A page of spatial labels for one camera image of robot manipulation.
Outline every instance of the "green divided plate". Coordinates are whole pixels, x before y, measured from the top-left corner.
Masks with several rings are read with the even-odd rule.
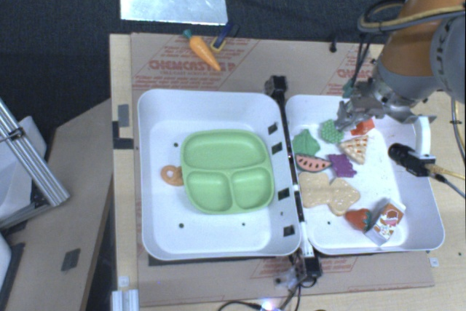
[[[258,210],[270,204],[274,195],[269,152],[249,131],[189,135],[181,145],[181,169],[191,203],[205,213]]]

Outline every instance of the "toy watermelon slice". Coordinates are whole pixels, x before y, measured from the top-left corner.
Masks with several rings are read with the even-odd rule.
[[[332,166],[331,161],[316,156],[308,156],[306,154],[296,154],[295,160],[301,170],[309,171],[310,173],[318,173]]]

